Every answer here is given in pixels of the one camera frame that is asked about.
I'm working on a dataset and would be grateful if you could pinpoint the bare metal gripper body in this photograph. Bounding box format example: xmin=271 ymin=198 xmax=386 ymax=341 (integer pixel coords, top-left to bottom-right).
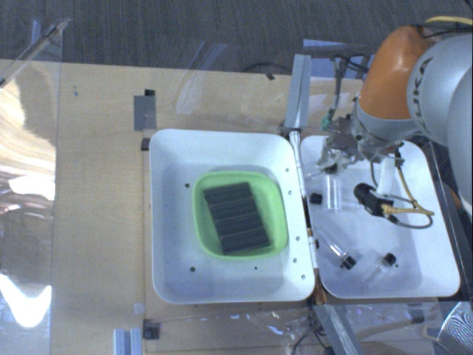
xmin=326 ymin=115 xmax=372 ymax=161

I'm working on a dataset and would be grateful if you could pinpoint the clear plastic bottle black cap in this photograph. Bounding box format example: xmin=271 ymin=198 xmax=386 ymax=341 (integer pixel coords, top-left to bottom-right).
xmin=303 ymin=167 xmax=324 ymax=205
xmin=320 ymin=229 xmax=357 ymax=271
xmin=360 ymin=252 xmax=398 ymax=286

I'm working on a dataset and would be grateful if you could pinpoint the green plastic bowl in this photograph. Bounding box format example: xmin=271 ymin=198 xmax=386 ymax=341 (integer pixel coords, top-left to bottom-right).
xmin=191 ymin=171 xmax=289 ymax=261

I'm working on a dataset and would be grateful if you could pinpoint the dark grey ribbed block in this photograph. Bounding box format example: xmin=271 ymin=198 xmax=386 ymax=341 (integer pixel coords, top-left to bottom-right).
xmin=203 ymin=182 xmax=271 ymax=257

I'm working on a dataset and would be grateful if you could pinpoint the white plastic tray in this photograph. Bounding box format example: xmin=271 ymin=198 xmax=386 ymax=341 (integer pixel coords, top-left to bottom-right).
xmin=148 ymin=128 xmax=316 ymax=305
xmin=299 ymin=135 xmax=462 ymax=300

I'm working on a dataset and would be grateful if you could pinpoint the black cylinder on white bracket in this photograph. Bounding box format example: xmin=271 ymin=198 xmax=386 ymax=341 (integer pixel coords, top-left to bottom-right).
xmin=353 ymin=155 xmax=398 ymax=218

